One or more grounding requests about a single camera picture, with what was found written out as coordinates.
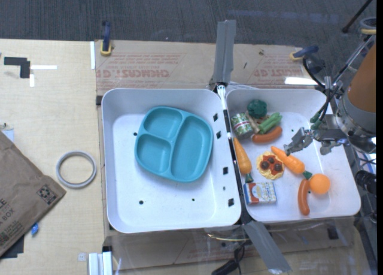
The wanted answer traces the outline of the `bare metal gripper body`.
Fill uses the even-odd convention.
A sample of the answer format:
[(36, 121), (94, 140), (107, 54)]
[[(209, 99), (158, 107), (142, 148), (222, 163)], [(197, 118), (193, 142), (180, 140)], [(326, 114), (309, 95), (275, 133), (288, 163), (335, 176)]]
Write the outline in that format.
[(351, 146), (361, 153), (375, 153), (376, 123), (369, 117), (356, 117), (355, 119), (346, 114), (327, 114), (317, 126), (312, 125), (312, 133), (315, 140), (337, 141), (344, 146)]

